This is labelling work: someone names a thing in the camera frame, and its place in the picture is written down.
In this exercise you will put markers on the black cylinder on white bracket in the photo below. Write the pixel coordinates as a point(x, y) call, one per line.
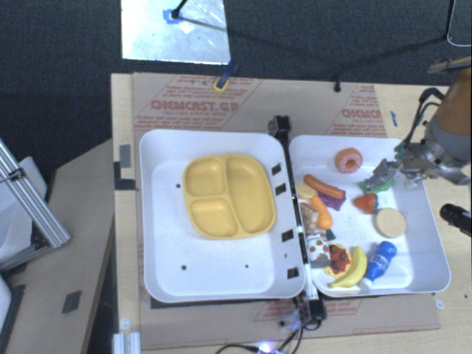
point(455, 216)

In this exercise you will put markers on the red strawberry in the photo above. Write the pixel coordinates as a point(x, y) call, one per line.
point(366, 202)

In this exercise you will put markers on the orange carrot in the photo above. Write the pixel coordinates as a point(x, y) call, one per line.
point(321, 210)

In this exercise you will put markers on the thin black and white rod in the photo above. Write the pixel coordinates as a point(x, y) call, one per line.
point(291, 183)

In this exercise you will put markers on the green lettuce leaf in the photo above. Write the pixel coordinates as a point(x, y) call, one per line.
point(385, 186)

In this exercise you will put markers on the large tan round biscuit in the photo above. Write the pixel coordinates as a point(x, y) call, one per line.
point(391, 222)

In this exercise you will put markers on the brown cardboard board red print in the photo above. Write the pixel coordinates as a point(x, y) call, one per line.
point(317, 101)

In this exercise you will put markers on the white plastic tray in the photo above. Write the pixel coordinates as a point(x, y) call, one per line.
point(416, 256)
point(166, 234)

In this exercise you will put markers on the purple grapes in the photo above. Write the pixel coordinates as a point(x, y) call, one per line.
point(333, 202)

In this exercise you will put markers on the yellow divided plate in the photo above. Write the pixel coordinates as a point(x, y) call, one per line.
point(243, 190)

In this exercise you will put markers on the pink doughnut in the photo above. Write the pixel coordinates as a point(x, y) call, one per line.
point(343, 162)

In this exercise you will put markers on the blue bottle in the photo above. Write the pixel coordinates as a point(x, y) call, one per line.
point(380, 262)

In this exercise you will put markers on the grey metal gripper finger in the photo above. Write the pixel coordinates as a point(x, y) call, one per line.
point(381, 173)

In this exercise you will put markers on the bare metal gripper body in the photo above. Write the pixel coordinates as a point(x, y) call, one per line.
point(420, 162)

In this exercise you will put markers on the yellow banana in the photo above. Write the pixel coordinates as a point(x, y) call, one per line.
point(359, 267)

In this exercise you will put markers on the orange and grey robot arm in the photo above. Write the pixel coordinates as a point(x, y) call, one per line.
point(455, 105)

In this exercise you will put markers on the pizza slice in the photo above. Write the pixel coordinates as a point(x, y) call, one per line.
point(338, 259)

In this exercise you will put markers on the small tan round biscuit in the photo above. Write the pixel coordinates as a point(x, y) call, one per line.
point(304, 191)

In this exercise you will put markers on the white strawberry print carton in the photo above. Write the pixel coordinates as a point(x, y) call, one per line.
point(318, 249)

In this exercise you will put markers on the red sausage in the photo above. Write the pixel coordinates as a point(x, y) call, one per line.
point(324, 187)

